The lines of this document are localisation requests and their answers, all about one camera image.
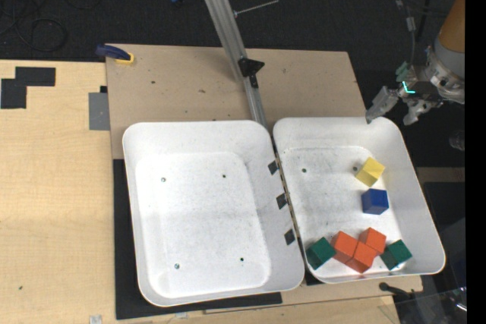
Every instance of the blue object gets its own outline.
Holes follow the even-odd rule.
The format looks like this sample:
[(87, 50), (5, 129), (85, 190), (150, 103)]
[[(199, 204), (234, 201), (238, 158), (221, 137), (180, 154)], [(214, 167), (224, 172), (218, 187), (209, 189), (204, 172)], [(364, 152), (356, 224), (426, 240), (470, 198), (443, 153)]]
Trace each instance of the blue object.
[(372, 215), (380, 215), (388, 208), (388, 193), (381, 189), (368, 189), (361, 195), (363, 212)]
[(95, 51), (96, 55), (101, 57), (110, 57), (116, 60), (130, 60), (131, 56), (125, 50), (121, 50), (120, 48), (116, 48), (111, 45), (102, 45), (99, 44), (96, 47)]

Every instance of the empty white tray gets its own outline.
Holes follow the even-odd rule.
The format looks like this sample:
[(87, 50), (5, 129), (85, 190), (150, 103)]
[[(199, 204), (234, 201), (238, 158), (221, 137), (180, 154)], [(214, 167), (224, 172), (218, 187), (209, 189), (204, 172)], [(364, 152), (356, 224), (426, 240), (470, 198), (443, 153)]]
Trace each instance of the empty white tray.
[(267, 130), (254, 121), (138, 123), (123, 136), (137, 275), (152, 304), (284, 291), (304, 261)]
[[(330, 242), (338, 231), (358, 237), (372, 227), (387, 236), (387, 244), (402, 239), (413, 255), (392, 271), (378, 256), (363, 274), (331, 258), (315, 270), (308, 265), (314, 277), (337, 283), (434, 274), (443, 268), (439, 235), (402, 134), (391, 120), (284, 118), (273, 136), (305, 249), (321, 237)], [(369, 156), (385, 165), (372, 186), (388, 194), (390, 208), (381, 215), (363, 213), (361, 207), (361, 194), (369, 187), (355, 173)]]

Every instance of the green light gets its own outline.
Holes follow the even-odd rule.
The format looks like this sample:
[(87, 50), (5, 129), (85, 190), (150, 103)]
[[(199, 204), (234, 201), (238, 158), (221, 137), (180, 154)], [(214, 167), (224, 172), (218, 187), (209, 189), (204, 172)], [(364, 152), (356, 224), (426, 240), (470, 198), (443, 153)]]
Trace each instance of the green light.
[(403, 89), (405, 90), (405, 92), (407, 92), (407, 93), (415, 93), (414, 90), (409, 90), (409, 88), (407, 88), (407, 84), (405, 84), (405, 81), (402, 81), (402, 85), (403, 85)]

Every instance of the black clamp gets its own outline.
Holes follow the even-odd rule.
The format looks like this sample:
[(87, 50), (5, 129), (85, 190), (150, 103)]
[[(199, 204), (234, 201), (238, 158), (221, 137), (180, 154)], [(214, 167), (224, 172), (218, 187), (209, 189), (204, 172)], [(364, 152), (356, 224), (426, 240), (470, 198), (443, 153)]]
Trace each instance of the black clamp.
[(264, 67), (265, 63), (251, 60), (249, 58), (240, 58), (238, 60), (240, 72), (243, 77), (250, 77), (250, 84), (253, 88), (258, 88), (257, 72)]

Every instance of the cube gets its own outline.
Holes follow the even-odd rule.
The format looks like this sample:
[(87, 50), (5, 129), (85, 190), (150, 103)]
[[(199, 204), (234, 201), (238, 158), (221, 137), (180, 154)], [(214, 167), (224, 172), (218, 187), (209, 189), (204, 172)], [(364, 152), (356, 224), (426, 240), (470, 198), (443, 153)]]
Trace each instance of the cube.
[(378, 178), (381, 177), (384, 170), (385, 167), (377, 160), (368, 157), (355, 176), (363, 184), (372, 187), (378, 181)]
[(408, 247), (403, 243), (401, 239), (388, 245), (385, 251), (380, 255), (385, 265), (389, 270), (397, 267), (400, 263), (405, 262), (412, 258)]
[(357, 245), (358, 239), (345, 232), (339, 231), (331, 239), (331, 246), (333, 246), (336, 251), (333, 258), (346, 264), (346, 262), (348, 262), (354, 255)]
[(334, 250), (333, 246), (326, 240), (325, 237), (322, 237), (317, 242), (312, 244), (306, 251), (305, 256), (307, 257), (307, 261), (309, 265), (312, 266), (312, 269), (317, 269), (321, 267), (325, 262), (330, 260), (336, 251)]
[(389, 208), (388, 193), (381, 189), (368, 189), (361, 195), (361, 205), (364, 213), (381, 215)]
[(364, 273), (373, 265), (376, 255), (377, 252), (373, 248), (359, 241), (353, 257), (345, 264), (357, 272)]
[(358, 241), (366, 244), (375, 250), (375, 256), (381, 255), (387, 245), (387, 236), (370, 227), (360, 233)]

